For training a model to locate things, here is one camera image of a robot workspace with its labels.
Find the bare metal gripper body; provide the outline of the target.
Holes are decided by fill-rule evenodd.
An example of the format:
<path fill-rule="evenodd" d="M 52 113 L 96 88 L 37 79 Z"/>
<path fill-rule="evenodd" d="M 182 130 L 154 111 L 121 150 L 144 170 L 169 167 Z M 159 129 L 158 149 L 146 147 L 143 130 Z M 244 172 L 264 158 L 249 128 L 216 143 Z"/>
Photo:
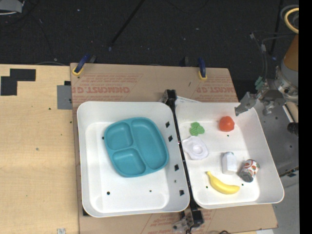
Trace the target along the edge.
<path fill-rule="evenodd" d="M 282 105 L 286 102 L 298 104 L 298 88 L 284 78 L 260 79 L 255 83 L 257 98 L 262 102 Z"/>

